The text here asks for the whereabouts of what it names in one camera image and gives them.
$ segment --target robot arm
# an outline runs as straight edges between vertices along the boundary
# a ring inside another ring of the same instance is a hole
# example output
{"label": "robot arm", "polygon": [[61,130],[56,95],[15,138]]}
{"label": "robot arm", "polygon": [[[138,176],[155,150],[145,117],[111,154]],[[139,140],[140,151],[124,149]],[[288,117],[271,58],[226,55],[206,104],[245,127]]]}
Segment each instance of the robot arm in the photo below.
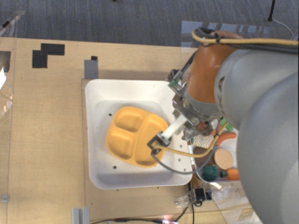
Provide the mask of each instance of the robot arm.
{"label": "robot arm", "polygon": [[[217,38],[223,36],[240,38],[217,32]],[[160,142],[167,146],[182,130],[185,140],[209,135],[225,117],[239,130],[241,182],[265,223],[299,219],[298,44],[295,50],[203,44],[182,70],[170,74],[177,119],[160,134]],[[188,83],[181,84],[189,66]]]}

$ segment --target orange vegetable toy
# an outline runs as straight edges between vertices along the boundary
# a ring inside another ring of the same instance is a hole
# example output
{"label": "orange vegetable toy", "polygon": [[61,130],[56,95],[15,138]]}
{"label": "orange vegetable toy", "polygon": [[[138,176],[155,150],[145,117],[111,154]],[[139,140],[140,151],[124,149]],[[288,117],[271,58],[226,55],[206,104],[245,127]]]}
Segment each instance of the orange vegetable toy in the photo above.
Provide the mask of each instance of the orange vegetable toy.
{"label": "orange vegetable toy", "polygon": [[226,172],[225,171],[220,172],[220,177],[226,177],[226,176],[230,180],[239,180],[240,179],[239,171],[236,168],[230,168]]}
{"label": "orange vegetable toy", "polygon": [[[220,131],[222,129],[222,126],[219,125],[219,128],[218,128],[218,131]],[[212,132],[211,132],[211,135],[215,135],[216,134],[216,129],[214,129]]]}
{"label": "orange vegetable toy", "polygon": [[219,146],[224,140],[234,139],[235,137],[237,137],[235,132],[224,133],[219,136],[216,146]]}

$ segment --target gray cable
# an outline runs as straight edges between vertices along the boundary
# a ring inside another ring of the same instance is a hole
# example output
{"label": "gray cable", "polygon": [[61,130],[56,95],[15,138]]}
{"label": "gray cable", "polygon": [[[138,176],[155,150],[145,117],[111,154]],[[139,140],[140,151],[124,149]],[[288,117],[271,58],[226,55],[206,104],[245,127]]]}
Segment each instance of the gray cable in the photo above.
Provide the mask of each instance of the gray cable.
{"label": "gray cable", "polygon": [[206,161],[205,161],[202,165],[200,165],[197,169],[195,169],[194,171],[192,171],[192,172],[180,172],[180,171],[177,171],[177,170],[174,170],[174,169],[168,167],[167,165],[165,165],[164,163],[162,163],[162,162],[155,156],[154,150],[151,151],[151,156],[153,157],[153,159],[154,159],[157,163],[159,163],[159,164],[160,164],[162,167],[164,167],[165,169],[167,169],[167,170],[169,170],[169,171],[171,171],[171,172],[173,172],[173,173],[176,173],[176,174],[189,175],[189,174],[195,174],[195,173],[197,173],[198,171],[200,171],[200,170],[201,170],[201,169],[202,169],[202,168],[209,162],[209,160],[211,159],[213,153],[215,152],[215,149],[216,149],[216,144],[214,144],[214,147],[213,147],[212,151],[210,152],[209,156],[207,157]]}

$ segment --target yellow plate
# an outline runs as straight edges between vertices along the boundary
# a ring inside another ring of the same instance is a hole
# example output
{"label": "yellow plate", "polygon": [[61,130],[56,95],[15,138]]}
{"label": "yellow plate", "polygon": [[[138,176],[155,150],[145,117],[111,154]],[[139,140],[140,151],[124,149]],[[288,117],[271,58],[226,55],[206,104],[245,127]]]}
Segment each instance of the yellow plate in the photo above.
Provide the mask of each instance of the yellow plate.
{"label": "yellow plate", "polygon": [[[126,106],[117,111],[110,124],[106,146],[110,154],[127,163],[151,168],[157,162],[151,157],[147,143],[168,127],[166,121],[149,111]],[[156,157],[161,160],[164,152]]]}

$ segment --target cable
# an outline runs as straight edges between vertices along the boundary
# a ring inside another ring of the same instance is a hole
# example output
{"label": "cable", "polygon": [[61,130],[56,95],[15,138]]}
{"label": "cable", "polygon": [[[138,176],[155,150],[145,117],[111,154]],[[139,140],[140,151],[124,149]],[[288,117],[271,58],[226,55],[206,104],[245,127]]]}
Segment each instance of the cable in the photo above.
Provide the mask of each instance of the cable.
{"label": "cable", "polygon": [[220,126],[220,123],[221,123],[221,120],[223,120],[223,117],[221,117],[218,121],[218,124],[216,126],[216,134],[215,135],[219,135],[219,126]]}
{"label": "cable", "polygon": [[187,209],[189,208],[189,206],[187,206],[183,212],[174,220],[175,222],[177,222],[179,219],[181,219],[181,217],[186,213]]}
{"label": "cable", "polygon": [[275,20],[273,16],[272,16],[272,20],[275,21],[276,23],[278,23],[278,24],[284,26],[285,28],[287,28],[287,29],[289,30],[289,32],[292,34],[292,38],[294,37],[294,33],[292,32],[292,30],[291,30],[287,25],[285,25],[284,23],[282,23],[282,22],[280,22],[280,21]]}
{"label": "cable", "polygon": [[212,151],[210,152],[209,156],[207,157],[207,160],[206,160],[201,166],[199,166],[197,169],[195,169],[195,170],[193,170],[193,171],[191,171],[191,172],[180,172],[180,171],[177,171],[177,170],[174,170],[174,169],[168,167],[167,165],[165,165],[164,163],[162,163],[162,162],[155,156],[154,151],[151,152],[151,156],[152,156],[153,159],[154,159],[157,163],[159,163],[163,168],[165,168],[165,169],[167,169],[167,170],[169,170],[169,171],[171,171],[171,172],[173,172],[173,173],[176,173],[176,174],[189,175],[189,174],[195,174],[195,173],[197,173],[198,171],[200,171],[200,170],[207,164],[207,162],[209,162],[209,160],[211,159],[211,157],[212,157],[212,155],[213,155],[213,153],[214,153],[214,151],[215,151],[215,148],[216,148],[216,145],[214,145]]}
{"label": "cable", "polygon": [[175,80],[179,80],[179,79],[182,77],[182,75],[186,72],[186,70],[190,67],[190,65],[191,65],[191,63],[193,62],[193,59],[194,59],[194,57],[195,57],[195,55],[196,55],[196,52],[197,52],[197,51],[195,51],[195,52],[192,54],[192,56],[188,59],[188,61],[186,62],[186,64],[183,66],[183,68],[182,68],[181,70],[179,70],[179,71],[173,76],[173,78],[172,78],[173,81],[175,81]]}
{"label": "cable", "polygon": [[197,29],[192,31],[192,37],[194,40],[201,43],[208,44],[273,44],[273,45],[283,45],[283,46],[298,46],[298,42],[289,41],[283,39],[273,39],[273,38],[246,38],[246,39],[236,39],[236,38],[225,38],[215,36],[213,38],[200,37],[196,35]]}
{"label": "cable", "polygon": [[217,142],[219,136],[222,134],[222,132],[224,131],[224,129],[226,128],[226,126],[228,125],[228,122],[226,122],[223,127],[221,128],[221,130],[219,131],[219,133],[217,133],[215,136],[214,136],[214,140],[212,141],[212,144],[210,145],[210,147],[202,154],[190,154],[190,153],[185,153],[185,152],[182,152],[182,151],[178,151],[178,150],[175,150],[175,149],[172,149],[172,148],[168,148],[168,147],[165,147],[165,146],[162,146],[160,144],[158,144],[157,142],[153,143],[152,146],[156,149],[161,149],[161,150],[164,150],[164,151],[168,151],[168,152],[172,152],[172,153],[175,153],[175,154],[179,154],[179,155],[183,155],[183,156],[187,156],[187,157],[193,157],[193,158],[202,158],[202,157],[205,157],[207,156],[207,154],[212,150],[212,148],[214,147],[214,144]]}
{"label": "cable", "polygon": [[[236,38],[231,38],[231,37],[224,37],[224,36],[219,36],[217,33],[214,35],[211,35],[210,33],[214,32],[213,30],[206,29],[206,28],[198,28],[194,30],[194,35],[197,36],[199,39],[203,39],[203,42],[208,42],[208,41],[215,41],[213,43],[203,43],[203,47],[215,45],[215,44],[224,44],[221,43],[223,39],[231,39],[231,40],[241,40],[241,39],[236,39]],[[284,53],[290,53],[290,54],[298,54],[298,42],[297,41],[290,41],[296,43],[296,46],[287,46],[287,45],[281,45],[281,44],[232,44],[232,43],[225,43],[225,45],[231,46],[235,49],[257,49],[257,50],[267,50],[267,51],[275,51],[275,52],[284,52]]]}
{"label": "cable", "polygon": [[294,35],[291,37],[291,40],[295,40],[296,36],[297,36],[297,39],[298,39],[298,31],[299,31],[299,29],[297,29],[297,31],[295,31]]}
{"label": "cable", "polygon": [[191,207],[192,207],[192,224],[194,224],[194,221],[195,221],[195,213],[194,213],[194,207],[193,207],[193,204],[191,204]]}
{"label": "cable", "polygon": [[143,222],[151,222],[157,224],[163,224],[163,220],[156,220],[156,219],[146,219],[146,218],[116,218],[116,219],[107,219],[102,221],[92,222],[90,224],[99,224],[104,222],[116,222],[116,223],[125,223],[131,221],[143,221]]}
{"label": "cable", "polygon": [[[187,211],[189,206],[187,206],[183,212],[174,220],[177,222]],[[107,219],[107,220],[102,220],[102,221],[95,221],[90,224],[99,224],[99,223],[104,223],[104,222],[117,222],[117,223],[125,223],[125,222],[130,222],[130,221],[143,221],[143,222],[152,222],[152,223],[158,223],[158,224],[163,224],[163,220],[159,219],[146,219],[146,218],[116,218],[116,219]]]}

